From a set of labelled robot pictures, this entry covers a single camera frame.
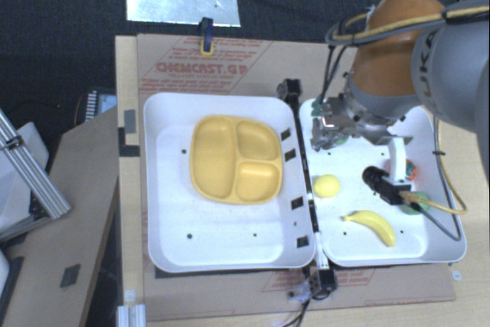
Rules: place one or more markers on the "small green toy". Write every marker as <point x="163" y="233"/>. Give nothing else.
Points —
<point x="343" y="141"/>

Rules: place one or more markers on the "yellow banana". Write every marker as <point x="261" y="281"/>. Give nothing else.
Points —
<point x="377" y="226"/>

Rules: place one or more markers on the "black cylinder on white bracket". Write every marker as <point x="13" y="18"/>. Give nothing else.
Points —
<point x="386" y="185"/>

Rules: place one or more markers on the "yellow divided plate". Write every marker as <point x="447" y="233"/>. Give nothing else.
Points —
<point x="226" y="161"/>

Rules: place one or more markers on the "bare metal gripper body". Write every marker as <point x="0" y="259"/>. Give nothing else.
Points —
<point x="344" y="118"/>

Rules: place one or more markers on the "green round toy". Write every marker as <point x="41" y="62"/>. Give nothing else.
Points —
<point x="421" y="201"/>

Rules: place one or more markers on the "thin black and white rod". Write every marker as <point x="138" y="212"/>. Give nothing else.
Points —
<point x="306" y="172"/>

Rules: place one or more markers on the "orange and green toy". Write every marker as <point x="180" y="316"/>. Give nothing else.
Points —
<point x="410" y="169"/>

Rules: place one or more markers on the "brown cardboard board red print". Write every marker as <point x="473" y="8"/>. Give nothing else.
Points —
<point x="229" y="65"/>

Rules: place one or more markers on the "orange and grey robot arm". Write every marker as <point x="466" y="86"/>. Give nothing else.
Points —
<point x="386" y="50"/>

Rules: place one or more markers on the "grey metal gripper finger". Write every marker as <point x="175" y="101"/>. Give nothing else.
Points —
<point x="332" y="139"/>
<point x="318" y="136"/>

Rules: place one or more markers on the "yellow lemon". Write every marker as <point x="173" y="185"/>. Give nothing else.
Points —
<point x="326" y="186"/>

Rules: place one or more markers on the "white plastic tray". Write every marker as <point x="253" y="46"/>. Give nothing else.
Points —
<point x="214" y="233"/>
<point x="356" y="241"/>

